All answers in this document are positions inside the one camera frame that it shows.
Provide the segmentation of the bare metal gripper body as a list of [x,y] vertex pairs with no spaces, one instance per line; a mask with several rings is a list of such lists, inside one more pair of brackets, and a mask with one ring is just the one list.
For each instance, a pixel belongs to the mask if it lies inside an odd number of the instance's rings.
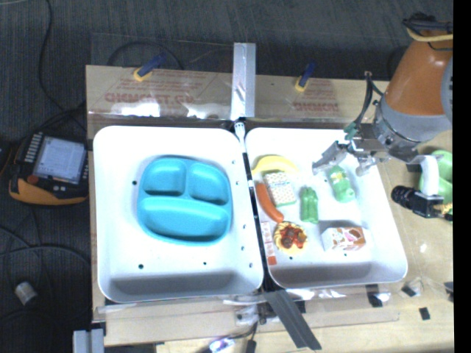
[[418,142],[404,138],[385,123],[356,124],[346,128],[346,140],[360,158],[411,162],[418,154]]

